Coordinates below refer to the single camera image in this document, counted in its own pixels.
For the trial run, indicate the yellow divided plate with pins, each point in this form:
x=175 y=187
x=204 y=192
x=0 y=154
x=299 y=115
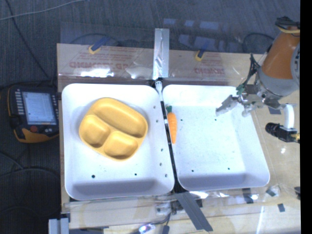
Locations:
x=113 y=128

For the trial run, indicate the white plastic tray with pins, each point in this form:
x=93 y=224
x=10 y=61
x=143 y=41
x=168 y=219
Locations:
x=214 y=142
x=117 y=142

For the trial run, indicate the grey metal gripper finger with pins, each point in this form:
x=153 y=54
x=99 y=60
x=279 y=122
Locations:
x=247 y=110
x=225 y=106

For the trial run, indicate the black cylinder on white bracket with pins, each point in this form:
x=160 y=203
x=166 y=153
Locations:
x=284 y=128

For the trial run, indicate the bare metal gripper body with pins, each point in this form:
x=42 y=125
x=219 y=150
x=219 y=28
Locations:
x=258 y=97

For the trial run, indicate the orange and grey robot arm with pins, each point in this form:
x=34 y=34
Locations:
x=280 y=60

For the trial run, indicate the orange toy carrot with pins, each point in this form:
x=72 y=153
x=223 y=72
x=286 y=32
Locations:
x=172 y=125

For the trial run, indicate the brown cardboard board red print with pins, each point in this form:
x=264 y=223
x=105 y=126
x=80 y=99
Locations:
x=280 y=160

